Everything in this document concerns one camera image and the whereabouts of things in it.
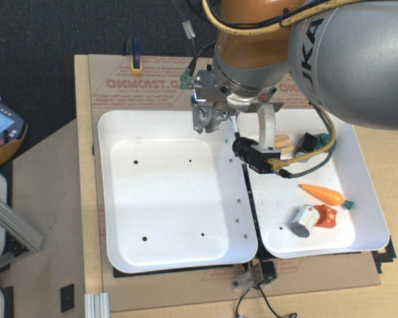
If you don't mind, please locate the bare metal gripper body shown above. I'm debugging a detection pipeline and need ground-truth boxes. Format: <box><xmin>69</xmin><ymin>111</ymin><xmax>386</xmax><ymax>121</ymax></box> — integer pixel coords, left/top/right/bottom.
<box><xmin>190</xmin><ymin>68</ymin><xmax>277</xmax><ymax>114</ymax></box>

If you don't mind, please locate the brown cardboard board red print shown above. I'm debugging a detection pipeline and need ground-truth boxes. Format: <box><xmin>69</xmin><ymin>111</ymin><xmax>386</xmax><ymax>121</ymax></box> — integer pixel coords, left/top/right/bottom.
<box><xmin>88</xmin><ymin>54</ymin><xmax>382</xmax><ymax>313</ymax></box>

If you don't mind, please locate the tan bread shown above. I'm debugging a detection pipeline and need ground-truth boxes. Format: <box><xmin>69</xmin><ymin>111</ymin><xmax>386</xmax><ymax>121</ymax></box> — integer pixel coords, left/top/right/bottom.
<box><xmin>273</xmin><ymin>134</ymin><xmax>295</xmax><ymax>155</ymax></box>

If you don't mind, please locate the white plastic tray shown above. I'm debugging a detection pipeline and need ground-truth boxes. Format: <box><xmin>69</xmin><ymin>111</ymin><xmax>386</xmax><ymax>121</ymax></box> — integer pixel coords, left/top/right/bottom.
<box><xmin>236</xmin><ymin>107</ymin><xmax>391</xmax><ymax>260</ymax></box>
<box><xmin>97</xmin><ymin>109</ymin><xmax>259</xmax><ymax>274</ymax></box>

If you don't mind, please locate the thin black rod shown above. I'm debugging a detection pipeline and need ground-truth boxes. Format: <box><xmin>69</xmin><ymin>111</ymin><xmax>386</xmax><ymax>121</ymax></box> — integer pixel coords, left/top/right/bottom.
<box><xmin>241</xmin><ymin>163</ymin><xmax>263</xmax><ymax>262</ymax></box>

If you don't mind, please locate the green broccoli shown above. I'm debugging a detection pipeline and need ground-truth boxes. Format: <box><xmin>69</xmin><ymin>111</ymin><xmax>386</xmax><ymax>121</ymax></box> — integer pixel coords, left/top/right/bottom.
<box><xmin>317</xmin><ymin>132</ymin><xmax>337</xmax><ymax>152</ymax></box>

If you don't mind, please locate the orange carrot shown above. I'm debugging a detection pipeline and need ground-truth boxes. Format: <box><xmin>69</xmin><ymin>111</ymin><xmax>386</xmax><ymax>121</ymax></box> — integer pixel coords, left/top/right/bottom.
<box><xmin>299</xmin><ymin>183</ymin><xmax>356</xmax><ymax>211</ymax></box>

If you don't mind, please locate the white can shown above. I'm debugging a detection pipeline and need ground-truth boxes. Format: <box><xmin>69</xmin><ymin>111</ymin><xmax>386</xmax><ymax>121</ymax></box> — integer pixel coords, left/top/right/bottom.
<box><xmin>289</xmin><ymin>204</ymin><xmax>321</xmax><ymax>239</ymax></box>

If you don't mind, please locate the red packet with yellow star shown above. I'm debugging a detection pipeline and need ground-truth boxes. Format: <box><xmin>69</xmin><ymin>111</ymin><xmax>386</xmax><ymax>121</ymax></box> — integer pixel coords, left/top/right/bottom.
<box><xmin>312</xmin><ymin>203</ymin><xmax>340</xmax><ymax>229</ymax></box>

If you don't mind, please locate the black cylinder on white bracket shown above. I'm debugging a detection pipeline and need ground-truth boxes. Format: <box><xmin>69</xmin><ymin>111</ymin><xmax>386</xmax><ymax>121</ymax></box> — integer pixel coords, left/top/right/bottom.
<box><xmin>232</xmin><ymin>105</ymin><xmax>283</xmax><ymax>175</ymax></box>

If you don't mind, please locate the black block with thin wires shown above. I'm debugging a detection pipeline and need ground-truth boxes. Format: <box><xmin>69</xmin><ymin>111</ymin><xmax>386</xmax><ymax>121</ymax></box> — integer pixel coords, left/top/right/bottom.
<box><xmin>251</xmin><ymin>260</ymin><xmax>278</xmax><ymax>285</ymax></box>

